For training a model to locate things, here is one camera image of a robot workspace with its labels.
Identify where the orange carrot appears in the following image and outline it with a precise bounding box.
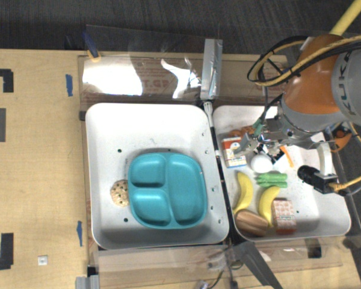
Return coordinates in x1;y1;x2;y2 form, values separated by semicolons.
280;145;295;169

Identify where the red and white carton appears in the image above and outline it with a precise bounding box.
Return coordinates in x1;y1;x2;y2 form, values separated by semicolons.
221;137;248;169

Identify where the green asparagus bundle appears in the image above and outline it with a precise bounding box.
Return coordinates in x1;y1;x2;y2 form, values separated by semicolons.
255;172;289;190

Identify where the blue divided plate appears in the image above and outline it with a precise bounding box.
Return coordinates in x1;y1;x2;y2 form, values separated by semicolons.
127;152;209;230

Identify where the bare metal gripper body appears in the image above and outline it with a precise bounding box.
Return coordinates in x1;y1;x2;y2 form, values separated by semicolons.
258;117;321;151

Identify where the black cylinder on white bracket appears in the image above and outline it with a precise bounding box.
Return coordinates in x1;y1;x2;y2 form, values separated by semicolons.
297;140;339;195

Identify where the yellow banana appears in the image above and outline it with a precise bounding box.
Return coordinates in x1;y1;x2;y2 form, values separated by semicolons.
232;170;255;216
258;185;282;229

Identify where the white egg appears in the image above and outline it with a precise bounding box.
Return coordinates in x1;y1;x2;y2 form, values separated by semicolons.
250;153;274;174

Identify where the brown croissant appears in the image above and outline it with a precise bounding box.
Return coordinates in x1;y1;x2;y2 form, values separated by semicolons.
228;125;257;139

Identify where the orange and pink carton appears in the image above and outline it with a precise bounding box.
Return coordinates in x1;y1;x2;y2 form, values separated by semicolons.
271;198;298;235

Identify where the tan chocolate chip biscuit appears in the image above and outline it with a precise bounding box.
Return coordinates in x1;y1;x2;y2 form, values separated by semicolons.
110;179;131;208

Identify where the white plastic tray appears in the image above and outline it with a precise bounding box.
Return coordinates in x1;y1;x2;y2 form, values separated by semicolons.
84;102;230;250
212;105;352;243

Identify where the brown bread roll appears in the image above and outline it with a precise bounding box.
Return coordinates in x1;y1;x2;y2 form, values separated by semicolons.
235;209;270;238

